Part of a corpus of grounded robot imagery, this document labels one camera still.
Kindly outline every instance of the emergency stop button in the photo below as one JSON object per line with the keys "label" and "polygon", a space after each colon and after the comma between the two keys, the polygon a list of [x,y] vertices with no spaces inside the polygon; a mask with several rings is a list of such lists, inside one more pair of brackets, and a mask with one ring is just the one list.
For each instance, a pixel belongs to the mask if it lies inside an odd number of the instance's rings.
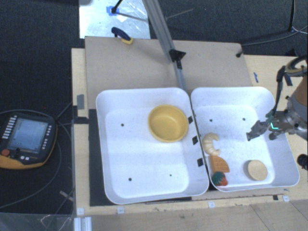
{"label": "emergency stop button", "polygon": [[1,151],[1,155],[2,156],[5,156],[5,157],[8,157],[10,155],[10,150],[8,149],[4,149]]}

